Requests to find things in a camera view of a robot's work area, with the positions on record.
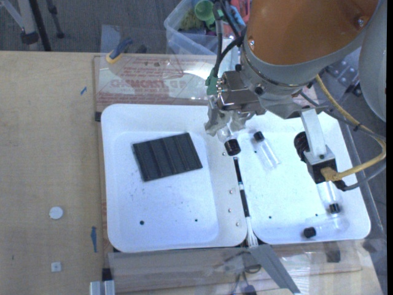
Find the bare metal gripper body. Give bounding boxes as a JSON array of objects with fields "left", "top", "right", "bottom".
[{"left": 216, "top": 70, "right": 268, "bottom": 117}]

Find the clear bottle with black cap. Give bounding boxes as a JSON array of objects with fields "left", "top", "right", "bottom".
[
  {"left": 303, "top": 214, "right": 351, "bottom": 240},
  {"left": 216, "top": 125, "right": 242, "bottom": 157},
  {"left": 252, "top": 131, "right": 281, "bottom": 170},
  {"left": 316, "top": 179, "right": 344, "bottom": 214}
]

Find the black ribbed mat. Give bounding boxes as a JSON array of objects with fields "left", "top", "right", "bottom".
[{"left": 132, "top": 132, "right": 204, "bottom": 183}]

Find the thin black and white rod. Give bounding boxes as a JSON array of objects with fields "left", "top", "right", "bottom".
[{"left": 232, "top": 156, "right": 259, "bottom": 247}]

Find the brown cardboard board red print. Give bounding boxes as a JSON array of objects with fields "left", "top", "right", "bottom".
[{"left": 93, "top": 53, "right": 364, "bottom": 292}]

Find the clear plastic bin of toys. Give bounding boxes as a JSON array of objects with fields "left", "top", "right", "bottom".
[{"left": 163, "top": 0, "right": 256, "bottom": 56}]

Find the white plastic tray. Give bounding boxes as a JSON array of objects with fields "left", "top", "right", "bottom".
[
  {"left": 236, "top": 109, "right": 372, "bottom": 246},
  {"left": 100, "top": 103, "right": 248, "bottom": 253}
]

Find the tripod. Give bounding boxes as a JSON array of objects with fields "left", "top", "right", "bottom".
[{"left": 0, "top": 0, "right": 66, "bottom": 52}]

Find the black cylinder on white bracket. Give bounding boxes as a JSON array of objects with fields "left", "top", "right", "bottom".
[{"left": 293, "top": 108, "right": 339, "bottom": 184}]

